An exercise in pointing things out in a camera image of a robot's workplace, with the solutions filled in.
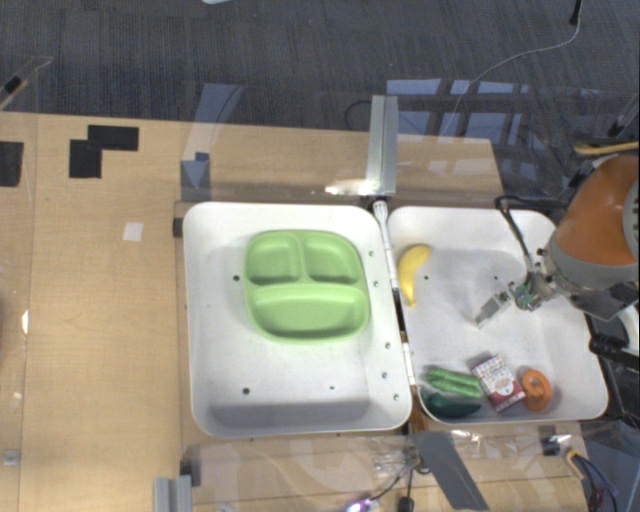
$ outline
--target orange ring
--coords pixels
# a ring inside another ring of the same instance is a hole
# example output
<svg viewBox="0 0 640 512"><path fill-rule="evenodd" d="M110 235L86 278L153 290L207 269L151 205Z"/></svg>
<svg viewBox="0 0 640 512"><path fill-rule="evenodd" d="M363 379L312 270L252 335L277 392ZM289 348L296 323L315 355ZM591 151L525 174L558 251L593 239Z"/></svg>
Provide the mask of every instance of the orange ring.
<svg viewBox="0 0 640 512"><path fill-rule="evenodd" d="M538 370L527 370L522 375L524 389L524 405L530 411L541 411L551 401L553 391L547 378Z"/></svg>

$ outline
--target banana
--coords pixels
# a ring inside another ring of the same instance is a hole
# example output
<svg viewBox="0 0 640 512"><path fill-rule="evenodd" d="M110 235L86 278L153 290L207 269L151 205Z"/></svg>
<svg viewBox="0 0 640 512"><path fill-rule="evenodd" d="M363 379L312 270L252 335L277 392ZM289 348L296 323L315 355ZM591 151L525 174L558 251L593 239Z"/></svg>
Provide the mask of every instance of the banana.
<svg viewBox="0 0 640 512"><path fill-rule="evenodd" d="M409 303L414 306L416 300L413 296L413 277L416 270L427 261L431 254L431 248L428 245L414 245L405 252L398 262L398 281L400 282L400 291Z"/></svg>

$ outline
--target green vegetable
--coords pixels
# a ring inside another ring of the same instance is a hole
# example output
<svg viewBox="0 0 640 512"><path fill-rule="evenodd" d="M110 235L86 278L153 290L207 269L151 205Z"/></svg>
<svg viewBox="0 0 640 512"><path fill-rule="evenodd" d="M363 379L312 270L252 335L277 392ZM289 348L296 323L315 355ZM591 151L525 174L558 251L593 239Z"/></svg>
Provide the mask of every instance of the green vegetable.
<svg viewBox="0 0 640 512"><path fill-rule="evenodd" d="M465 384L467 386L475 386L478 387L480 381L474 377L473 375L465 375L463 373L450 372L449 370L445 370L443 368L431 368L429 370L429 375L427 379L444 379L451 382L458 382L460 384Z"/></svg>
<svg viewBox="0 0 640 512"><path fill-rule="evenodd" d="M425 404L429 411L442 418L464 418L465 416L473 414L481 407L478 403L448 400L440 393L429 396L425 400Z"/></svg>
<svg viewBox="0 0 640 512"><path fill-rule="evenodd" d="M431 374L427 376L427 382L440 391L455 393L469 398L480 398L482 396L482 391L477 385L468 386L451 380L433 378L431 377Z"/></svg>

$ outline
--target white tray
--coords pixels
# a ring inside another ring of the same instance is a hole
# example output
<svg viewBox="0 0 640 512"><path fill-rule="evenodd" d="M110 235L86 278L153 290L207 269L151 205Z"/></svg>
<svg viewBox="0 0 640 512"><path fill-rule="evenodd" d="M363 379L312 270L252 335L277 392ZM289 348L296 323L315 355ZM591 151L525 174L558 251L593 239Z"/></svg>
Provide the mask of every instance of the white tray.
<svg viewBox="0 0 640 512"><path fill-rule="evenodd" d="M358 250L371 320L352 339L271 341L251 325L243 255L256 234L323 230ZM216 437L388 430L411 395L382 238L372 215L349 206L203 203L184 219L193 415Z"/></svg>
<svg viewBox="0 0 640 512"><path fill-rule="evenodd" d="M532 253L546 245L554 229L546 217L523 211L513 216ZM411 245L432 248L416 276L417 304L409 308L403 302L419 382L432 365L468 372L473 363L500 354L515 375L535 368L554 390L541 413L530 412L522 403L496 413L485 400L476 414L448 423L579 420L604 412L607 388L598 360L588 349L584 315L563 297L534 313L512 305L482 330L473 325L474 314L492 294L525 274L520 246L499 212L400 208L390 216L389 231L396 261Z"/></svg>

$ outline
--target gray carpet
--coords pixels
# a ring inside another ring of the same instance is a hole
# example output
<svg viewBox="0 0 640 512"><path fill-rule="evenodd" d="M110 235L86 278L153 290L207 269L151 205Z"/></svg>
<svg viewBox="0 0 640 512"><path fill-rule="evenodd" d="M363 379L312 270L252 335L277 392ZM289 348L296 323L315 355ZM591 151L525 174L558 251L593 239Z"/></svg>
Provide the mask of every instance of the gray carpet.
<svg viewBox="0 0 640 512"><path fill-rule="evenodd" d="M230 122L344 128L394 79L470 79L567 39L573 0L3 0L0 79L50 55L42 112L192 120L205 83L246 86ZM585 0L568 47L487 80L638 91L640 3Z"/></svg>

